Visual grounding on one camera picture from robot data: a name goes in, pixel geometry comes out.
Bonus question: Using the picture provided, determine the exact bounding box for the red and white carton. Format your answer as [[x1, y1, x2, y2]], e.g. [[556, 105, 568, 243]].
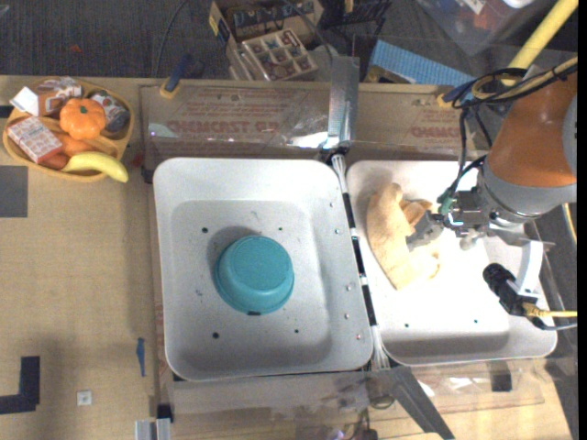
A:
[[6, 115, 64, 165]]

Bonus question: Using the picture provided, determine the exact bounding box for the orange pumpkin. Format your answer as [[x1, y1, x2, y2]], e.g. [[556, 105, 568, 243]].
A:
[[59, 97, 108, 141]]

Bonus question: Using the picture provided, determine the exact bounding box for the teal bowl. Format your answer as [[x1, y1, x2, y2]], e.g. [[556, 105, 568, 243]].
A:
[[212, 234, 296, 316]]

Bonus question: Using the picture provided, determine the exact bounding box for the orange carrot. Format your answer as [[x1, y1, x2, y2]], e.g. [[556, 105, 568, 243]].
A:
[[39, 132, 96, 171]]

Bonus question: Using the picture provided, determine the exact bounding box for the white plastic tray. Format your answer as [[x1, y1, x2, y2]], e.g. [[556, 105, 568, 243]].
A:
[[151, 156, 375, 382], [345, 159, 559, 368]]

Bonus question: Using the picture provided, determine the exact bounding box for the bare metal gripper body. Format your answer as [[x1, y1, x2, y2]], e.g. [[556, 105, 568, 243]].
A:
[[440, 189, 495, 243]]

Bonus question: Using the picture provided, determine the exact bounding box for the tan bread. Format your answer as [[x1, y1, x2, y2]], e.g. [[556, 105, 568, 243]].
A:
[[365, 181, 442, 292]]

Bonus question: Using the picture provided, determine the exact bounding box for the small white carton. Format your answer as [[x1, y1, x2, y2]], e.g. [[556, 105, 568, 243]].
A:
[[8, 85, 40, 116]]

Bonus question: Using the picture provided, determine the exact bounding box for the brown and white packet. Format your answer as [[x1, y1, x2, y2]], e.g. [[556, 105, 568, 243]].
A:
[[35, 79, 84, 116]]

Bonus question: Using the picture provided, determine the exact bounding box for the small printed can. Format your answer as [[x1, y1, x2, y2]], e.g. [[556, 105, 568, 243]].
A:
[[88, 89, 131, 134]]

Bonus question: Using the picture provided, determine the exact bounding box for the black cylinder on white bracket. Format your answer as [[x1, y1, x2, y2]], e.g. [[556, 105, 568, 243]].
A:
[[482, 238, 556, 316]]

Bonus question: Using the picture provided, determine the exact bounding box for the yellow banana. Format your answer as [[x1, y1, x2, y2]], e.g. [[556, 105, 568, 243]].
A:
[[60, 150, 130, 184]]

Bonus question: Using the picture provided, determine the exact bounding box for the orange divided plate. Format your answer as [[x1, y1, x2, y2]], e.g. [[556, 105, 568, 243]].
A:
[[1, 76, 136, 184]]

